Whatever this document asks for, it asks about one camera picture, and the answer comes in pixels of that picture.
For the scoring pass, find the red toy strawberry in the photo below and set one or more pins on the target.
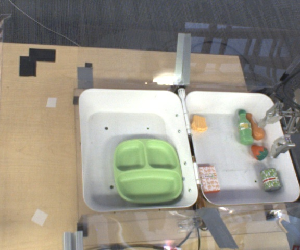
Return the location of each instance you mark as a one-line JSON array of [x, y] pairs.
[[259, 152]]

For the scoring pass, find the green and white can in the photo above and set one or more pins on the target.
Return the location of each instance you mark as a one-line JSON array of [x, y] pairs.
[[269, 180]]

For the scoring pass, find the green divided plate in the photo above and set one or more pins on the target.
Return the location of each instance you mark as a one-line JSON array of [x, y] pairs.
[[147, 176]]

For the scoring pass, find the yellow toy waffle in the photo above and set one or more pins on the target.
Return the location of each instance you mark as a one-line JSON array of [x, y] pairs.
[[199, 124]]

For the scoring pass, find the pink and white carton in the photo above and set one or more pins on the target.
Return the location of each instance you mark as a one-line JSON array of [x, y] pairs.
[[209, 179]]

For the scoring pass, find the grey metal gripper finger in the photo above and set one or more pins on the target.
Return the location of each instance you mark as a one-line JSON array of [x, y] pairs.
[[269, 116], [280, 146]]

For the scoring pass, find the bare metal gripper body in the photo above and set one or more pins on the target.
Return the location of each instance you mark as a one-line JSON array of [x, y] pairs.
[[294, 124]]

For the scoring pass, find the green plastic bottle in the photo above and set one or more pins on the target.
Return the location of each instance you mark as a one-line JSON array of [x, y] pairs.
[[244, 131]]

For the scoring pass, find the white plastic tray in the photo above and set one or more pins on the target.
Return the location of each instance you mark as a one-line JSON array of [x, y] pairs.
[[100, 144], [228, 160]]

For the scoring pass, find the orange toy chicken drumstick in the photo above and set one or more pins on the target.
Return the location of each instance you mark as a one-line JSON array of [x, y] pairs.
[[257, 132]]

